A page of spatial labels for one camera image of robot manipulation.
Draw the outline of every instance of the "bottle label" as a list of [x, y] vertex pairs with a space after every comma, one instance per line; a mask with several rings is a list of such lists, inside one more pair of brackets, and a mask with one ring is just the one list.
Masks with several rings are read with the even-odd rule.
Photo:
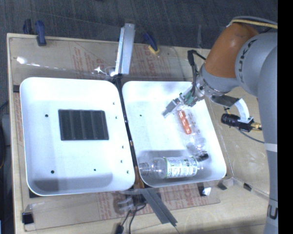
[[166, 178], [192, 177], [197, 172], [197, 161], [194, 157], [165, 157], [167, 164]]

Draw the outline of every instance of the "clear plastic bottle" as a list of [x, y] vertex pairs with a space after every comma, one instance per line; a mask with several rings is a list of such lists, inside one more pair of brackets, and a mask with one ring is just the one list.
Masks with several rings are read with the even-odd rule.
[[190, 109], [180, 109], [175, 113], [175, 119], [179, 131], [185, 141], [186, 147], [196, 158], [205, 160], [209, 157], [207, 153], [207, 142], [201, 134], [196, 119]]
[[148, 162], [140, 163], [141, 176], [150, 176], [156, 179], [192, 177], [203, 169], [201, 159], [192, 156], [156, 157]]

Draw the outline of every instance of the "white tray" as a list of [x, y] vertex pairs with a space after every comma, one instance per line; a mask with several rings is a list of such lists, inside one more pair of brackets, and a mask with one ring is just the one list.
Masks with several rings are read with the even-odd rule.
[[[26, 178], [38, 195], [123, 191], [135, 179], [117, 88], [108, 81], [27, 78], [21, 83]], [[103, 110], [108, 140], [61, 140], [59, 109]]]
[[[190, 82], [129, 81], [123, 86], [123, 97], [131, 137], [138, 163], [153, 157], [190, 156], [180, 135], [174, 115], [167, 118], [161, 112], [191, 86]], [[222, 179], [226, 174], [225, 160], [204, 100], [190, 108], [208, 144], [209, 159], [203, 171], [194, 177], [152, 179], [142, 177], [151, 187], [179, 185]]]

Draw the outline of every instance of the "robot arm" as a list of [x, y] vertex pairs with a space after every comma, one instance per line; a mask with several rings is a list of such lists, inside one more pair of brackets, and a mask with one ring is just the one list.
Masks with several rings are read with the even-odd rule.
[[[196, 71], [194, 61], [188, 59]], [[226, 95], [237, 86], [258, 98], [270, 172], [270, 199], [264, 234], [277, 234], [277, 33], [259, 34], [243, 22], [232, 23], [219, 36], [201, 69], [196, 71], [193, 85], [174, 99], [162, 115], [166, 117], [182, 106], [192, 107], [207, 97], [227, 108], [237, 106], [241, 117], [229, 118], [224, 114], [223, 123], [250, 125], [252, 118], [244, 102]]]

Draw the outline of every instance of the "dark gray carpet floor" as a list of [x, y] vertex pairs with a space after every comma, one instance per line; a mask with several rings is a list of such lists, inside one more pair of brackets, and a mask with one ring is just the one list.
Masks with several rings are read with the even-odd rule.
[[159, 45], [211, 48], [235, 16], [278, 21], [278, 0], [0, 0], [0, 106], [8, 100], [6, 34], [23, 33], [25, 19], [42, 20], [47, 36], [111, 41], [130, 20]]

